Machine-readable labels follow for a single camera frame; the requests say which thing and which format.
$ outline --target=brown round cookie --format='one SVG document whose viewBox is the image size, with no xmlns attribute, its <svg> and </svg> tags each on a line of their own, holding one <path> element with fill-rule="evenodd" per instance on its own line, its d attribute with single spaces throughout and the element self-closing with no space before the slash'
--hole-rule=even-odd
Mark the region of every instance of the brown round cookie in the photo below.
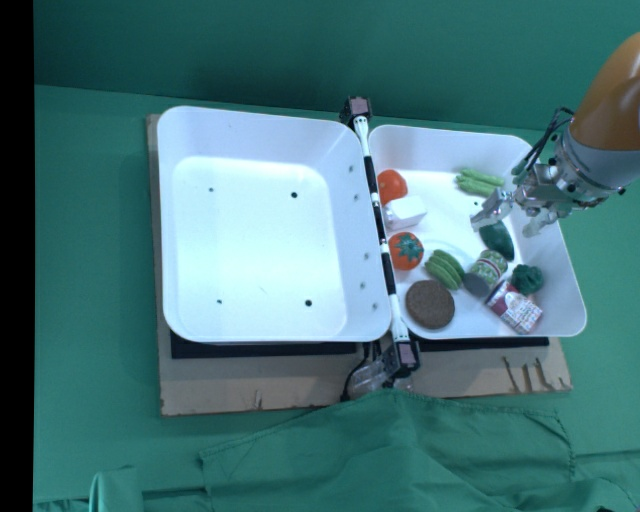
<svg viewBox="0 0 640 512">
<path fill-rule="evenodd" d="M 440 329 L 453 318 L 455 304 L 447 288 L 435 280 L 416 281 L 405 296 L 411 317 L 427 329 Z"/>
</svg>

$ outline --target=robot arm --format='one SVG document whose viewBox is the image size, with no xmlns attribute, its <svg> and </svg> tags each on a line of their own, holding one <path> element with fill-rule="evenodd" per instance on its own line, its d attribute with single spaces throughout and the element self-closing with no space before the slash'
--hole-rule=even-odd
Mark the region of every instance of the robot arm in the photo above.
<svg viewBox="0 0 640 512">
<path fill-rule="evenodd" d="M 538 163 L 549 139 L 555 141 L 554 157 Z M 531 217 L 523 234 L 534 236 L 573 210 L 624 193 L 640 177 L 640 33 L 609 57 L 575 113 L 556 110 L 512 174 L 515 191 L 496 189 L 471 218 L 474 230 L 504 218 L 517 205 Z"/>
</svg>

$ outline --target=green table surface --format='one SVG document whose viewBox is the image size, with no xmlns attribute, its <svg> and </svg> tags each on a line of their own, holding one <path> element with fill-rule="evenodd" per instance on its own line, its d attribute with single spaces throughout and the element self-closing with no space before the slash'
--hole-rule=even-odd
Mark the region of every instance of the green table surface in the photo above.
<svg viewBox="0 0 640 512">
<path fill-rule="evenodd" d="M 87 496 L 96 472 L 127 464 L 139 469 L 145 490 L 199 488 L 199 450 L 302 411 L 160 416 L 145 116 L 200 105 L 337 119 L 344 98 L 335 113 L 48 86 L 36 86 L 34 100 L 34 502 Z M 513 134 L 529 143 L 540 136 L 374 118 L 378 124 Z M 561 223 L 588 314 L 586 329 L 562 340 L 574 389 L 466 399 L 557 409 L 577 456 L 606 471 L 621 457 L 640 460 L 639 219 L 634 184 Z"/>
</svg>

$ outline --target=dark green toy vegetable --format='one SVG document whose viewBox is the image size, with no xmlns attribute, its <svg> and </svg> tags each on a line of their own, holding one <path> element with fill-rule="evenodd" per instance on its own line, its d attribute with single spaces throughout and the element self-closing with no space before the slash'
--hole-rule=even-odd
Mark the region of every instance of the dark green toy vegetable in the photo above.
<svg viewBox="0 0 640 512">
<path fill-rule="evenodd" d="M 544 285 L 542 270 L 536 266 L 516 265 L 511 274 L 511 284 L 522 295 L 535 293 Z"/>
<path fill-rule="evenodd" d="M 504 222 L 498 221 L 495 224 L 483 226 L 478 230 L 478 233 L 489 249 L 498 251 L 507 261 L 513 261 L 515 257 L 513 240 L 511 240 L 511 235 Z"/>
</svg>

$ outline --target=toy cucumber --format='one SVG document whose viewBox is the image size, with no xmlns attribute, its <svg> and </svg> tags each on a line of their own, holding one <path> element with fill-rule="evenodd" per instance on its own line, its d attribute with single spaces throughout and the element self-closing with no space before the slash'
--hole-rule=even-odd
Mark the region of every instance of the toy cucumber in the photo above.
<svg viewBox="0 0 640 512">
<path fill-rule="evenodd" d="M 499 252 L 507 261 L 513 261 L 515 257 L 513 240 L 504 222 L 498 221 L 495 224 L 483 226 L 478 233 L 489 249 Z"/>
</svg>

